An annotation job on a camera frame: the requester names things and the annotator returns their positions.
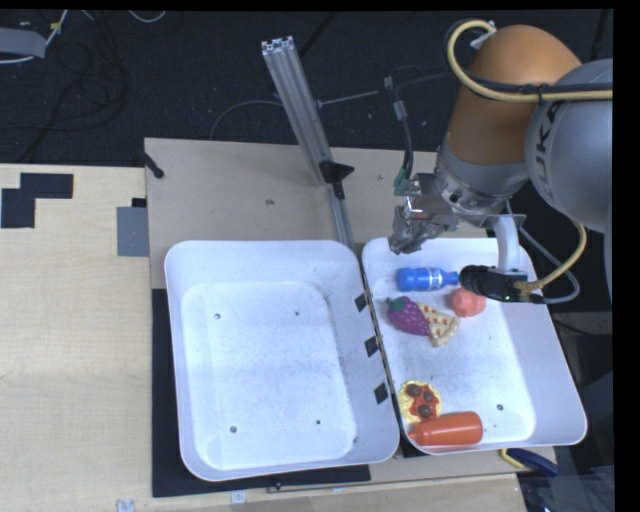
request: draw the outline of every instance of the wooden surface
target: wooden surface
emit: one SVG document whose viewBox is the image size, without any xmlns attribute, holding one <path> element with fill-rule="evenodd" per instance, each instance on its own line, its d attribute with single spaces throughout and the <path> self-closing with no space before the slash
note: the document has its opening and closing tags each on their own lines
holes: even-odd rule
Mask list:
<svg viewBox="0 0 640 512">
<path fill-rule="evenodd" d="M 152 498 L 150 260 L 119 257 L 116 239 L 116 208 L 145 197 L 145 171 L 0 165 L 0 187 L 20 172 L 73 173 L 74 193 L 38 199 L 33 229 L 0 229 L 0 509 L 525 509 L 495 452 L 392 458 L 366 484 L 252 489 L 233 506 L 228 492 Z"/>
</svg>

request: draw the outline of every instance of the metal bar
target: metal bar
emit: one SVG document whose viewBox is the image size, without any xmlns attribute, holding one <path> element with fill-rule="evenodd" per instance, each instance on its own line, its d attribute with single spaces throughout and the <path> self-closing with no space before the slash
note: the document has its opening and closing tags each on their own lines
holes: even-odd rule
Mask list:
<svg viewBox="0 0 640 512">
<path fill-rule="evenodd" d="M 262 55 L 316 184 L 325 183 L 320 163 L 333 162 L 333 157 L 293 38 L 263 42 Z M 337 238 L 353 249 L 353 234 L 344 199 L 335 196 L 332 186 L 327 184 L 327 187 Z"/>
</svg>

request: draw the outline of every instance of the black floor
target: black floor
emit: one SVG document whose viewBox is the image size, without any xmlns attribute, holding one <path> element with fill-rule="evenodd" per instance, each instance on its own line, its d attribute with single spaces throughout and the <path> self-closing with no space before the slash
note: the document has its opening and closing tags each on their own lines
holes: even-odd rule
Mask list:
<svg viewBox="0 0 640 512">
<path fill-rule="evenodd" d="M 62 14 L 1 9 L 0 27 L 47 37 Z M 207 140 L 214 127 L 215 140 L 296 144 L 282 108 L 233 108 L 274 100 L 261 42 L 289 35 L 312 93 L 324 104 L 320 116 L 330 146 L 400 150 L 402 130 L 383 79 L 393 73 L 400 83 L 442 70 L 445 34 L 465 18 L 493 20 L 498 28 L 540 27 L 583 62 L 613 57 L 613 9 L 71 10 L 44 59 L 11 63 L 16 55 L 0 54 L 0 162 L 140 167 L 146 137 Z M 470 52 L 461 50 L 463 64 Z M 415 150 L 434 151 L 441 143 L 458 87 L 447 76 L 406 88 Z M 362 93 L 370 94 L 331 101 Z M 531 184 L 514 196 L 512 207 L 527 215 L 529 233 L 558 259 L 571 254 L 573 226 Z M 389 228 L 391 221 L 390 208 Z M 570 303 L 550 306 L 553 315 L 611 312 L 603 245 L 600 233 L 589 233 L 587 250 L 573 268 L 582 291 Z M 553 268 L 535 250 L 530 253 L 539 275 Z M 568 286 L 558 279 L 548 293 L 563 295 Z M 580 334 L 579 326 L 574 330 Z M 581 335 L 579 342 L 572 338 L 569 352 L 572 369 L 588 374 L 580 385 L 588 386 L 612 371 L 612 335 Z M 572 450 L 580 473 L 612 462 L 596 437 L 590 432 Z"/>
</svg>

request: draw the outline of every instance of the blue bottle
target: blue bottle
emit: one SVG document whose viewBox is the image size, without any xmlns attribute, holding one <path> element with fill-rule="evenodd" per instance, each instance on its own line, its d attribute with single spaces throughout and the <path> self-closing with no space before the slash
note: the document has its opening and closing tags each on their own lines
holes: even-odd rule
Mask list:
<svg viewBox="0 0 640 512">
<path fill-rule="evenodd" d="M 396 272 L 396 283 L 402 292 L 434 291 L 449 284 L 458 284 L 457 272 L 446 272 L 437 267 L 407 268 Z"/>
</svg>

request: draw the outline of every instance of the red cylinder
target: red cylinder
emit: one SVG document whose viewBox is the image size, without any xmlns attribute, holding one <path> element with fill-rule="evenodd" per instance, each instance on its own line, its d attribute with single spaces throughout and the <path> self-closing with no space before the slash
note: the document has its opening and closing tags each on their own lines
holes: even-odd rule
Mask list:
<svg viewBox="0 0 640 512">
<path fill-rule="evenodd" d="M 464 411 L 418 423 L 409 437 L 419 445 L 476 444 L 482 440 L 482 430 L 480 416 Z"/>
</svg>

